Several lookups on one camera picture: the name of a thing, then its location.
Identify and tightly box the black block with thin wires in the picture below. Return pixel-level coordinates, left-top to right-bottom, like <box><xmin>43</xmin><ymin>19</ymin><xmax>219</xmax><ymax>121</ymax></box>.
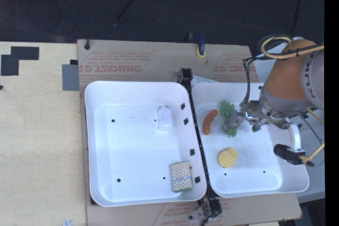
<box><xmin>206</xmin><ymin>197</ymin><xmax>223</xmax><ymax>218</ymax></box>
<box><xmin>177</xmin><ymin>68</ymin><xmax>194</xmax><ymax>85</ymax></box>

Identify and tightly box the white plastic tray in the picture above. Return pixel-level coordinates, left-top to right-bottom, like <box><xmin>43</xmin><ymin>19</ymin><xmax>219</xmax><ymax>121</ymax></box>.
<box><xmin>191</xmin><ymin>82</ymin><xmax>310</xmax><ymax>199</ymax></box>
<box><xmin>84</xmin><ymin>80</ymin><xmax>208</xmax><ymax>207</ymax></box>

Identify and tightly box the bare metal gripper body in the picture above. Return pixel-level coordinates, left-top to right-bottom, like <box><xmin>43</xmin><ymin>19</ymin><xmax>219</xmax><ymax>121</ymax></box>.
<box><xmin>243</xmin><ymin>100</ymin><xmax>291</xmax><ymax>133</ymax></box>

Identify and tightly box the yellow patterned carton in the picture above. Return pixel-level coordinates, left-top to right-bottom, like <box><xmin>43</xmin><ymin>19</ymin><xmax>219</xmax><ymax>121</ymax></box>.
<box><xmin>169</xmin><ymin>160</ymin><xmax>194</xmax><ymax>193</ymax></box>

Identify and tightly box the yellow corn cob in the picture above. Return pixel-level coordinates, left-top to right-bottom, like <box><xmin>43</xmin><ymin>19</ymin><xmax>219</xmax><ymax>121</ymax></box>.
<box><xmin>217</xmin><ymin>147</ymin><xmax>239</xmax><ymax>169</ymax></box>

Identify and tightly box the orange sausage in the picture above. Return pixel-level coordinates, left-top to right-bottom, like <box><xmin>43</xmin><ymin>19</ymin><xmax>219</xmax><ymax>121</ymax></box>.
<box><xmin>202</xmin><ymin>109</ymin><xmax>219</xmax><ymax>136</ymax></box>

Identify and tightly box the black cylinder on white bracket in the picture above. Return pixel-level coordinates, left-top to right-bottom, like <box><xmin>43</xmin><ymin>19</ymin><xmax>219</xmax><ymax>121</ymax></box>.
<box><xmin>273</xmin><ymin>123</ymin><xmax>307</xmax><ymax>166</ymax></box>

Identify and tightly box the thin black rod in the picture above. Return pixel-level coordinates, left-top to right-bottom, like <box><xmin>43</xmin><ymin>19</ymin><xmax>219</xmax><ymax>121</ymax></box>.
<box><xmin>184</xmin><ymin>78</ymin><xmax>214</xmax><ymax>201</ymax></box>

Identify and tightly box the green broccoli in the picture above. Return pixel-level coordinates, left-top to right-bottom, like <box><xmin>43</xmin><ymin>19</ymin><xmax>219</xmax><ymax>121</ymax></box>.
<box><xmin>219</xmin><ymin>100</ymin><xmax>239</xmax><ymax>139</ymax></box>

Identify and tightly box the brown cardboard board red print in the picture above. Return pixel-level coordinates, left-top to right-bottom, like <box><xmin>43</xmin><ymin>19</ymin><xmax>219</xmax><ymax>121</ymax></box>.
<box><xmin>76</xmin><ymin>39</ymin><xmax>304</xmax><ymax>226</ymax></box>

